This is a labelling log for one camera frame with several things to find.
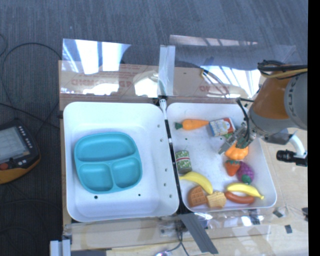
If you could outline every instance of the yellow banana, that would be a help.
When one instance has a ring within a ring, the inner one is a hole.
[[[254,186],[245,183],[230,183],[228,186],[226,186],[226,190],[230,192],[242,192],[249,196],[258,197],[260,199],[265,198],[265,196],[261,195]]]
[[[185,175],[179,177],[180,180],[187,180],[199,184],[205,192],[211,195],[214,192],[211,182],[207,177],[196,171],[189,171]]]

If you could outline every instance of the teal plastic plate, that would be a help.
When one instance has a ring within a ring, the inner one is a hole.
[[[74,161],[82,186],[94,194],[130,189],[142,177],[137,145],[123,132],[82,137],[75,144]]]

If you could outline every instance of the orange carrot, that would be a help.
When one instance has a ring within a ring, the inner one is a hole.
[[[175,123],[175,128],[180,129],[183,128],[185,130],[194,130],[200,127],[206,126],[209,124],[207,120],[200,120],[200,119],[185,119],[182,123]]]

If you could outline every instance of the green can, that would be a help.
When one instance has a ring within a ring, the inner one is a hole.
[[[175,163],[179,174],[186,174],[192,171],[189,152],[180,150],[175,153]]]

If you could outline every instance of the clear plastic panel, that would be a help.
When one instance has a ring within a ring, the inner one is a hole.
[[[251,99],[263,60],[300,64],[291,45],[171,35],[170,45],[64,39],[61,94]]]
[[[107,99],[157,98],[162,94],[159,72],[168,74],[167,59],[160,59],[163,49],[167,54],[167,47],[159,45],[64,39],[60,93]]]

